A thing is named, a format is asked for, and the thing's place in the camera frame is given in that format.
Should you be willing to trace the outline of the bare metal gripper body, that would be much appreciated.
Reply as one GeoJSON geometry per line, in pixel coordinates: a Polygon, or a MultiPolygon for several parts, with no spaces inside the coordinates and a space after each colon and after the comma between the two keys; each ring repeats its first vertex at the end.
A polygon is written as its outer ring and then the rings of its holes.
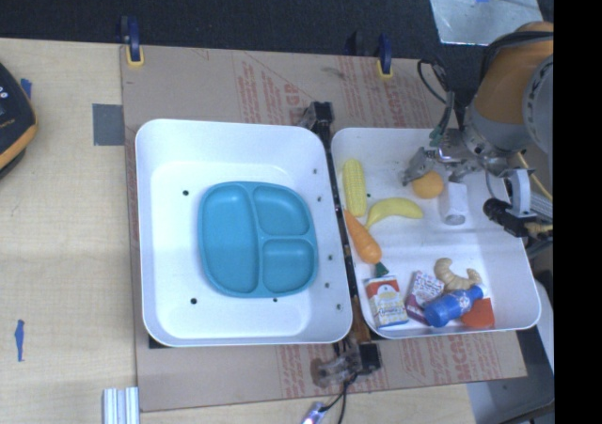
{"type": "Polygon", "coordinates": [[[481,171],[502,174],[506,170],[506,149],[497,130],[448,128],[431,135],[436,159],[447,168],[450,164],[474,162],[481,171]]]}

